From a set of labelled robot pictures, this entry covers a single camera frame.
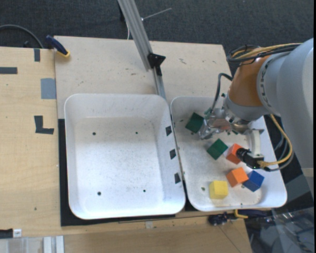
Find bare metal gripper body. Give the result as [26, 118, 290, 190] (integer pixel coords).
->
[204, 108, 251, 139]

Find green cube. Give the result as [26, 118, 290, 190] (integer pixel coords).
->
[206, 138, 229, 161]
[185, 112, 205, 134]

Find orange cube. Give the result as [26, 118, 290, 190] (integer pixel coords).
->
[225, 143, 244, 165]
[225, 167, 250, 188]

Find white plastic tray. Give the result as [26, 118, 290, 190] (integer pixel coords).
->
[64, 93, 186, 220]
[170, 95, 288, 212]

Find yellow cube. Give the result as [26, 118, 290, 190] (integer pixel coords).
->
[209, 180, 229, 200]

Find blue cube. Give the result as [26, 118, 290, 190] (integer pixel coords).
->
[242, 170, 265, 192]

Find pale wood board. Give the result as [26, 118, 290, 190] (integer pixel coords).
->
[54, 35, 253, 228]

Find black cylinder on white bracket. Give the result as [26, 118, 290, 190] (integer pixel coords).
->
[236, 129, 265, 170]

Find black block with thin wires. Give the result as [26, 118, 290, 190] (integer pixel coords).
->
[208, 212, 229, 227]

